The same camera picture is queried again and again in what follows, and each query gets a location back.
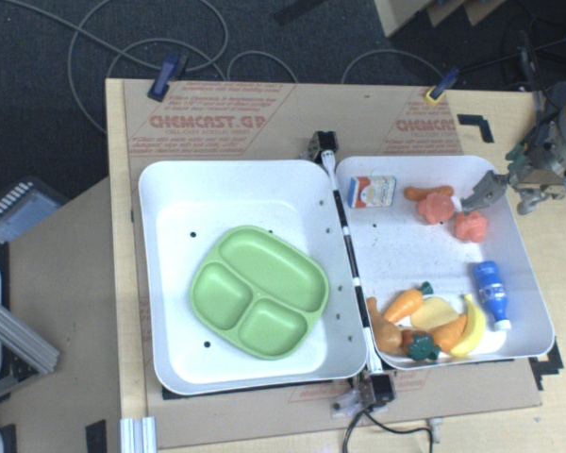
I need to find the thin black and white rod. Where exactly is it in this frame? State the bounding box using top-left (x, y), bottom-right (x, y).
top-left (321, 149), bottom-right (385, 375)

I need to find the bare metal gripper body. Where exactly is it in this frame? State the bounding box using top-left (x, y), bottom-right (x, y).
top-left (506, 144), bottom-right (566, 198)

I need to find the pink toy food lump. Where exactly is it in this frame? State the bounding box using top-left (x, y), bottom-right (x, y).
top-left (416, 192), bottom-right (457, 227)
top-left (453, 210), bottom-right (489, 243)

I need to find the orange toy chicken drumstick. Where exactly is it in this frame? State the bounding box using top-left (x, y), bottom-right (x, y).
top-left (365, 295), bottom-right (404, 354)

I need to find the brown cardboard board, red print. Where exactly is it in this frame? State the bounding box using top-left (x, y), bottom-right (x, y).
top-left (122, 78), bottom-right (544, 450)

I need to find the orange carrot with green top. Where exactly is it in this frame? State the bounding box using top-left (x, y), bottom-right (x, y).
top-left (382, 280), bottom-right (435, 326)

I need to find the white plastic tray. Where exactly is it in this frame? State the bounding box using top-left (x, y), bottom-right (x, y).
top-left (334, 155), bottom-right (557, 372)
top-left (138, 159), bottom-right (371, 396)

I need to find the blue bottle with white cap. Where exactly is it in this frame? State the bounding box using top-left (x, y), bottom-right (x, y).
top-left (473, 260), bottom-right (513, 332)

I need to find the red strawberry with green leaves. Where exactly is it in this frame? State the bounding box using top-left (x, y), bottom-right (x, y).
top-left (401, 328), bottom-right (442, 363)

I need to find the green divided plate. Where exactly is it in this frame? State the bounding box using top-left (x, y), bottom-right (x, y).
top-left (189, 225), bottom-right (331, 361)

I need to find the yellow banana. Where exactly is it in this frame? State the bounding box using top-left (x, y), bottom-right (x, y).
top-left (449, 293), bottom-right (488, 359)

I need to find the white, blue and orange carton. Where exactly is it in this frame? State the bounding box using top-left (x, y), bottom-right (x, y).
top-left (347, 175), bottom-right (398, 210)

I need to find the pale yellow toy slice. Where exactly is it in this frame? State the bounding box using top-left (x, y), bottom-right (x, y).
top-left (409, 295), bottom-right (461, 331)

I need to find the orange toy sausage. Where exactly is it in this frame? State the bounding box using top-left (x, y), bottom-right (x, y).
top-left (403, 184), bottom-right (456, 203)

